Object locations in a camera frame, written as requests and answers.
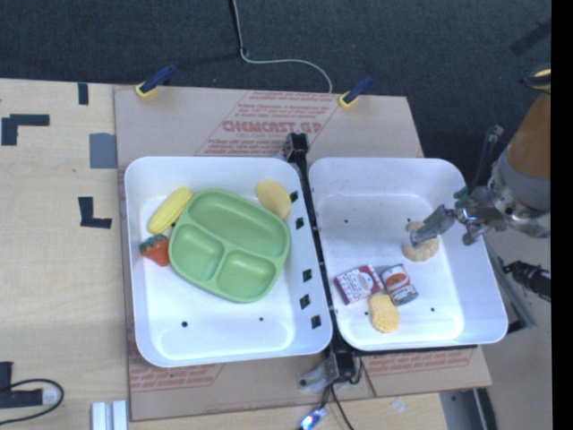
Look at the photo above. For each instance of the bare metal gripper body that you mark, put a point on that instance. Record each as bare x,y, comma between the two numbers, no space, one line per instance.
515,215

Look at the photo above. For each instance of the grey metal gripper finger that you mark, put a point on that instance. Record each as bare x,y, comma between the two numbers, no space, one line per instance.
433,226
473,235

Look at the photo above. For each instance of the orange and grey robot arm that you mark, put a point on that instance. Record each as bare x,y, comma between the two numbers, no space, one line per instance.
530,141

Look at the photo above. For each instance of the cream curved toy pastry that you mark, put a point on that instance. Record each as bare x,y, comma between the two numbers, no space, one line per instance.
421,252

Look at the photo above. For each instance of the white plastic tray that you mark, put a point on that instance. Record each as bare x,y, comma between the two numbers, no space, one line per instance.
367,222
224,329

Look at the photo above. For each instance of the small red can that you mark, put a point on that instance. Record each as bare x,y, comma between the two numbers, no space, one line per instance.
399,285

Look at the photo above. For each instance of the red and white carton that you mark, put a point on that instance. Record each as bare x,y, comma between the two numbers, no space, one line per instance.
358,285

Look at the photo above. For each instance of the short yellow corn piece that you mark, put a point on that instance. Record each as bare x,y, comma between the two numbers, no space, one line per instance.
384,314

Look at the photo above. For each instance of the thin black rod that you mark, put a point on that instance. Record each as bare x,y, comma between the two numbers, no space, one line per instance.
315,231

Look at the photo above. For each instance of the yellow oval toy potato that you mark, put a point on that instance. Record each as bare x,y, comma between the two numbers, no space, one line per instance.
273,197

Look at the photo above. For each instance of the green divided plate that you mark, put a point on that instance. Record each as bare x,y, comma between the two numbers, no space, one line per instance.
228,244

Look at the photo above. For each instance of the yellow corn cob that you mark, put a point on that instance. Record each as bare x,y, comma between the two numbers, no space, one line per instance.
170,211

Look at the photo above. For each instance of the brown cardboard board red print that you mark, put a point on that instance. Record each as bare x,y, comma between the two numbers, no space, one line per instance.
179,123

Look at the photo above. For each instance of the red toy strawberry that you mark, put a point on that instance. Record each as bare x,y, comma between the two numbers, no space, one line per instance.
156,251

